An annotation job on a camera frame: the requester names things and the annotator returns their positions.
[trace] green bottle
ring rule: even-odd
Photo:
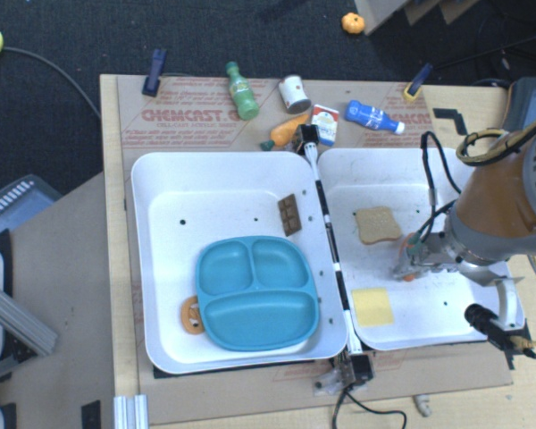
[[[256,118],[260,112],[260,107],[254,100],[254,92],[250,88],[248,80],[240,74],[239,65],[236,62],[228,62],[226,73],[230,77],[230,96],[239,111],[240,119],[250,121]]]

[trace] black cable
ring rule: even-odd
[[[480,44],[481,44],[481,36],[482,36],[482,29],[487,24],[490,18],[497,17],[496,14],[490,14],[489,16],[485,17],[481,24],[479,25],[479,28],[476,30],[476,38],[474,39],[474,52],[478,53],[480,52]],[[478,78],[481,77],[481,66],[480,66],[480,58],[477,57],[474,59],[474,69],[476,70],[476,76]]]
[[[507,23],[508,23],[508,18],[503,17],[502,22],[500,24],[500,35],[502,36],[503,43],[506,43],[508,41],[508,35],[506,33]],[[508,79],[510,81],[514,81],[514,79],[512,78],[512,73],[511,73],[511,69],[510,69],[510,63],[509,63],[509,61],[507,59],[507,51],[506,51],[506,49],[500,49],[500,56],[501,56],[500,64],[502,65],[502,68],[506,71]]]
[[[343,390],[341,390],[341,394],[338,397],[336,406],[333,409],[333,415],[331,416],[331,429],[338,429],[339,408],[341,407],[341,404],[345,400],[347,394],[348,394],[348,388],[344,388]]]
[[[456,59],[454,61],[440,63],[439,65],[435,65],[433,67],[433,70],[442,70],[442,69],[451,67],[453,65],[457,65],[458,63],[464,63],[464,62],[472,61],[472,60],[477,59],[479,57],[483,57],[485,55],[490,55],[490,54],[493,54],[493,53],[497,53],[498,51],[503,51],[503,50],[506,50],[506,49],[511,48],[511,47],[519,46],[519,45],[522,45],[524,43],[529,43],[529,42],[534,41],[534,40],[536,40],[536,34],[532,35],[531,37],[524,38],[524,39],[515,41],[513,43],[509,43],[507,45],[503,45],[503,46],[495,47],[493,49],[489,49],[488,51],[484,51],[482,53],[468,55],[467,57],[463,57],[462,59]]]
[[[524,355],[526,357],[531,358],[531,359],[536,359],[536,353],[534,351],[532,351],[532,349],[525,348],[525,349],[523,349],[522,352],[524,353]]]
[[[19,49],[18,47],[4,46],[2,48],[2,50],[3,51],[8,51],[8,52],[11,52],[11,53],[27,55],[28,57],[32,57],[34,59],[37,59],[40,62],[43,62],[46,65],[49,65],[50,67],[52,67],[54,70],[56,70],[58,73],[60,73],[65,79],[67,79],[74,88],[77,89],[77,91],[81,94],[81,96],[85,99],[85,101],[88,102],[88,105],[91,107],[93,112],[96,114],[97,118],[99,120],[101,120],[101,114],[99,113],[99,111],[97,110],[96,106],[93,104],[91,99],[88,97],[86,92],[80,87],[80,85],[68,73],[66,73],[64,70],[62,70],[60,67],[58,67],[55,63],[52,63],[52,62],[48,61],[45,57],[42,57],[41,55],[34,54],[34,53],[30,52],[30,51],[26,51],[25,49]]]
[[[528,53],[526,51],[523,51],[522,49],[518,49],[517,47],[511,48],[510,54],[516,55],[528,61],[536,62],[536,54]]]
[[[497,14],[504,16],[505,18],[508,18],[514,22],[518,22],[523,27],[528,27],[529,25],[532,25],[536,27],[536,19],[523,19],[518,17],[518,15],[510,14],[504,11],[494,0],[487,0],[490,3],[490,6],[494,8],[494,11],[497,12]]]
[[[162,73],[161,76],[187,76],[192,77],[194,75],[188,74],[188,73],[182,73],[182,72],[171,72],[171,73]]]
[[[401,426],[401,429],[405,429],[407,426],[407,415],[404,411],[401,410],[387,410],[387,411],[380,411],[380,410],[373,410],[372,408],[367,407],[366,405],[362,404],[359,400],[357,400],[355,397],[353,397],[349,393],[349,386],[344,388],[341,391],[341,394],[339,395],[338,401],[336,403],[335,409],[333,409],[333,416],[331,417],[331,428],[332,429],[338,429],[338,415],[339,415],[339,409],[341,408],[341,404],[345,400],[346,397],[349,397],[358,407],[362,408],[365,411],[368,411],[369,413],[373,413],[375,415],[401,415],[403,417],[403,425]]]
[[[440,160],[443,164],[443,169],[445,171],[445,174],[447,175],[448,182],[458,194],[461,193],[461,189],[456,185],[455,181],[453,180],[452,175],[450,174],[450,170],[448,169],[447,158],[445,157],[445,152],[443,150],[442,145],[439,142],[439,139],[430,130],[426,131],[421,136],[421,150],[423,151],[423,168],[425,170],[425,175],[427,177],[427,184],[429,185],[429,192],[430,192],[429,201],[431,204],[431,217],[429,221],[423,225],[423,227],[427,227],[427,231],[421,237],[422,243],[424,243],[429,238],[429,235],[431,235],[432,227],[435,222],[434,220],[441,213],[441,212],[438,212],[438,213],[436,212],[435,183],[432,178],[431,167],[429,166],[429,156],[428,156],[428,144],[427,143],[428,143],[429,138],[433,140],[433,142],[435,143],[435,146],[439,150]]]
[[[441,208],[439,208],[435,214],[431,215],[431,217],[424,222],[424,224],[419,228],[419,230],[417,231],[417,233],[423,233],[423,231],[425,230],[425,228],[427,228],[430,224],[434,223],[435,219],[437,219],[437,217],[443,213],[446,213],[448,210],[450,210],[450,208],[455,204],[455,200],[451,200],[450,202],[448,202],[446,205],[443,205]]]
[[[526,144],[536,135],[536,121],[534,121],[528,127],[524,128],[523,133],[518,134],[518,135],[522,135],[522,137],[518,138],[518,135],[516,135],[514,139],[507,140],[504,144],[504,148],[500,150],[499,152],[495,148],[494,152],[496,154],[491,156],[490,153],[492,153],[493,151],[491,150],[489,153],[487,153],[484,156],[470,157],[468,155],[468,147],[476,143],[476,141],[479,139],[496,138],[497,132],[494,132],[494,131],[489,131],[487,133],[475,132],[470,135],[467,135],[465,139],[463,140],[463,143],[461,143],[461,145],[456,150],[456,154],[458,155],[458,158],[461,159],[463,164],[469,165],[471,167],[480,167],[483,165],[494,164],[504,159],[506,156],[509,156],[514,152],[518,152],[518,150],[524,144]]]
[[[512,81],[501,80],[500,78],[483,78],[482,80],[475,81],[471,86],[493,86],[508,90],[512,86]]]

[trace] toy carrot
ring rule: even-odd
[[[300,114],[299,116],[274,127],[270,132],[270,139],[261,143],[260,147],[264,151],[270,151],[273,147],[283,147],[287,145],[292,140],[297,126],[306,123],[307,118],[309,117],[309,114]]]

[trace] dark carpet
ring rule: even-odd
[[[43,56],[99,109],[99,75],[147,75],[155,48],[166,72],[224,76],[237,61],[249,78],[409,81],[505,87],[536,76],[536,0],[481,0],[447,25],[438,8],[413,27],[402,11],[370,36],[349,36],[354,0],[0,0],[6,46]],[[26,174],[66,194],[103,170],[100,122],[51,66],[0,54],[0,189]]]

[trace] toy bottle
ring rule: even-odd
[[[226,73],[229,75],[229,92],[239,112],[240,119],[250,121],[254,119],[260,107],[254,99],[254,92],[248,84],[248,80],[240,74],[236,62],[226,64]]]
[[[403,133],[405,124],[403,122],[393,121],[386,113],[374,106],[363,105],[357,100],[351,100],[345,112],[345,118],[348,121],[357,122],[367,129],[371,130],[388,130],[396,135]]]

